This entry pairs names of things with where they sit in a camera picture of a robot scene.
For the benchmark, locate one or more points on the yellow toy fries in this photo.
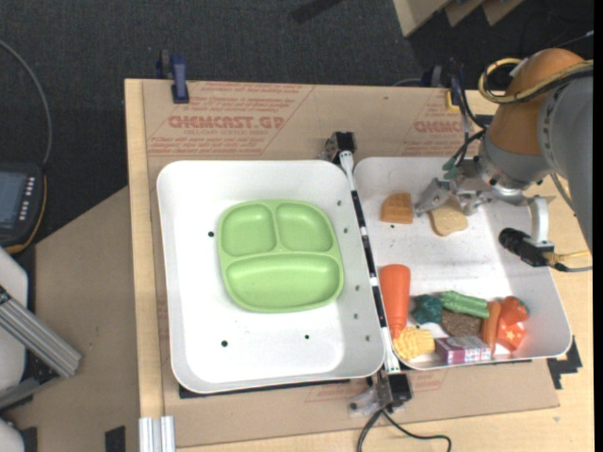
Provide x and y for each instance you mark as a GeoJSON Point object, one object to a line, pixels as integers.
{"type": "Point", "coordinates": [413, 343]}

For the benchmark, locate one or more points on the green divided plate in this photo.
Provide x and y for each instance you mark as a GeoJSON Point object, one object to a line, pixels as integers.
{"type": "Point", "coordinates": [282, 276]}

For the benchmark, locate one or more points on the brown round toy patty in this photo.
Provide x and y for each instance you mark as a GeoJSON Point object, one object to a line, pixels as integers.
{"type": "Point", "coordinates": [461, 324]}

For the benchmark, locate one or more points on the pink and white carton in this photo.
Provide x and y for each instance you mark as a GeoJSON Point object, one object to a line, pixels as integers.
{"type": "Point", "coordinates": [464, 350]}

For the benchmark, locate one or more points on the dark green toy broccoli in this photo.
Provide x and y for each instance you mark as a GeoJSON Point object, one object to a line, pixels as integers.
{"type": "Point", "coordinates": [428, 309]}

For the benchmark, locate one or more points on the thin black and white rod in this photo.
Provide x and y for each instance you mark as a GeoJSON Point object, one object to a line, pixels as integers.
{"type": "Point", "coordinates": [362, 219]}

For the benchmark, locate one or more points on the orange toy waffle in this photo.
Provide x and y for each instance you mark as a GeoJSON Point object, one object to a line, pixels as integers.
{"type": "Point", "coordinates": [396, 209]}

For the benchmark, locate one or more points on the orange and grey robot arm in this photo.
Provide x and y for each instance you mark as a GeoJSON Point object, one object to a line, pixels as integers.
{"type": "Point", "coordinates": [560, 125]}

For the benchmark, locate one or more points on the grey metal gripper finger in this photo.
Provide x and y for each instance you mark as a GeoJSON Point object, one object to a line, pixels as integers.
{"type": "Point", "coordinates": [434, 197]}
{"type": "Point", "coordinates": [469, 202]}

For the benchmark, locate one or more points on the white plastic tray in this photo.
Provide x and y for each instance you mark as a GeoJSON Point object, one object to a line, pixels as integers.
{"type": "Point", "coordinates": [198, 299]}
{"type": "Point", "coordinates": [452, 262]}

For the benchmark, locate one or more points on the green toy asparagus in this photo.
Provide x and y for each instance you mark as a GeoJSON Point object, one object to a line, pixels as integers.
{"type": "Point", "coordinates": [466, 303]}

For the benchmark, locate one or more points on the large orange toy carrot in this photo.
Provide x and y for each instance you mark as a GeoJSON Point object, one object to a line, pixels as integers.
{"type": "Point", "coordinates": [396, 295]}

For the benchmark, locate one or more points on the beige toy bread slice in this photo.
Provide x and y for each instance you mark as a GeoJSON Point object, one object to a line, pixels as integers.
{"type": "Point", "coordinates": [450, 224]}

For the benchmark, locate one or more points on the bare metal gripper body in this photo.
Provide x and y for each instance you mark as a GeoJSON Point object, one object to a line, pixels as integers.
{"type": "Point", "coordinates": [504, 187]}

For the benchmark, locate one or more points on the black cylinder on white bracket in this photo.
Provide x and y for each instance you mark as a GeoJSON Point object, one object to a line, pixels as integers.
{"type": "Point", "coordinates": [524, 246]}

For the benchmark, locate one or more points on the small orange toy carrot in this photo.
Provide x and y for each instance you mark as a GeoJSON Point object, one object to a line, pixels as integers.
{"type": "Point", "coordinates": [491, 327]}

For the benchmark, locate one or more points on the brown cardboard board red print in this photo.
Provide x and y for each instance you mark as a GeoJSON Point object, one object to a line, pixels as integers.
{"type": "Point", "coordinates": [292, 116]}

